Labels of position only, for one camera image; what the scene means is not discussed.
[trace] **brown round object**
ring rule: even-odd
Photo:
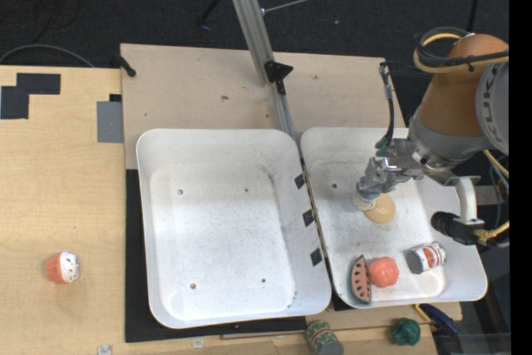
[[[377,198],[375,207],[366,210],[364,214],[373,222],[378,224],[387,224],[391,222],[396,215],[396,204],[388,194],[381,194]]]

